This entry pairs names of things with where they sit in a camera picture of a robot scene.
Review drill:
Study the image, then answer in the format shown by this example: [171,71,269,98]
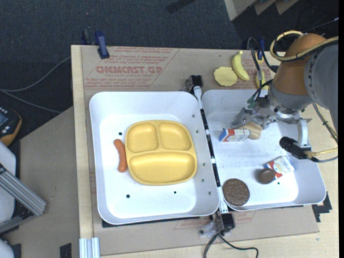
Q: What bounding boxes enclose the blue white orange carton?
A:
[218,128,251,143]

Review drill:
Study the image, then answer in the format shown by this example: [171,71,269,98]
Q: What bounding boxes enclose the beige bread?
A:
[242,121,263,140]

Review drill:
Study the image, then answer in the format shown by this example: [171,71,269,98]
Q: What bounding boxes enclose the brown cardboard board, red print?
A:
[80,46,320,255]

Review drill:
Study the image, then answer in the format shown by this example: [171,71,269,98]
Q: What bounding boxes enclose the small brown round biscuit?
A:
[255,168,276,185]

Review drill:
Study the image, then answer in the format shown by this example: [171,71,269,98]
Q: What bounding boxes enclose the white plastic tray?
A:
[200,89,327,212]
[89,91,220,226]

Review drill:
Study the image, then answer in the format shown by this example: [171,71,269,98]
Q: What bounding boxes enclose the yellow divided plate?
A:
[124,119,198,186]

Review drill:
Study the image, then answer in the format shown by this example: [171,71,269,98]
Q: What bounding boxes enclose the yellow banana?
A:
[232,50,250,82]

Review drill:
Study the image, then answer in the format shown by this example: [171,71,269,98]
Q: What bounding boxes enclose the black cylinder on white bracket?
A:
[279,118,312,160]

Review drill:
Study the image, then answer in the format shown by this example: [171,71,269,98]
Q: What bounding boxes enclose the large brown round biscuit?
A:
[222,178,251,207]

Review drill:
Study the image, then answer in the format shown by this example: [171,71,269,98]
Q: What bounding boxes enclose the orange sausage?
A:
[113,138,128,173]

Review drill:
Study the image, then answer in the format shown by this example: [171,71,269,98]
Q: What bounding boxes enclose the small yellow toy food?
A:
[255,70,267,90]

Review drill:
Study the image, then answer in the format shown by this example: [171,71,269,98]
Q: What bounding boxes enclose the thin black and white rod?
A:
[193,85,230,214]

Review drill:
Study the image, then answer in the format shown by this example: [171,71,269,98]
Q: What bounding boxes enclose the yellow round biscuit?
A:
[213,66,238,87]

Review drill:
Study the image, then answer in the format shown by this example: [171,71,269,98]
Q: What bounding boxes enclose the white red blue carton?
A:
[263,155,296,183]

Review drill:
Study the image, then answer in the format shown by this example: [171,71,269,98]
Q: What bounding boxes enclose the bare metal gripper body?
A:
[248,96,301,125]

